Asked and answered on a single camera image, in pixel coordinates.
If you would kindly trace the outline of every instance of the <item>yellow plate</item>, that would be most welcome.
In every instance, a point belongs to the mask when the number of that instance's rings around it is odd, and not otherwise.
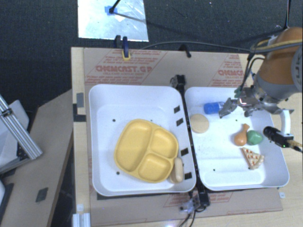
[[[171,132],[152,122],[136,119],[123,129],[114,159],[128,174],[159,183],[171,173],[178,148],[178,141]]]

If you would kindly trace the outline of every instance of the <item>brown pear-shaped toy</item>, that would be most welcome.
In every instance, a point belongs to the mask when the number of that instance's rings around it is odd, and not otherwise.
[[[243,124],[242,131],[238,133],[234,138],[234,142],[237,146],[244,146],[247,143],[246,132],[249,128],[250,126],[248,124]]]

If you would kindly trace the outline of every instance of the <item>beige round object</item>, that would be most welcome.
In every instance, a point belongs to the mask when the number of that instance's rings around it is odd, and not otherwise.
[[[191,129],[195,133],[204,133],[209,128],[208,119],[202,114],[194,114],[190,117]]]

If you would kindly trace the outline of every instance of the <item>toy pizza slice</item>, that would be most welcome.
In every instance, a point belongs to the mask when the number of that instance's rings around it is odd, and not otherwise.
[[[245,147],[243,147],[241,150],[251,170],[257,169],[264,161],[263,155],[257,154]]]

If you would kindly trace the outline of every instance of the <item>pizza slice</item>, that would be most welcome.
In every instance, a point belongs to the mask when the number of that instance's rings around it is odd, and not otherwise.
[[[257,154],[245,147],[242,147],[241,150],[251,170],[257,169],[264,161],[263,155]]]

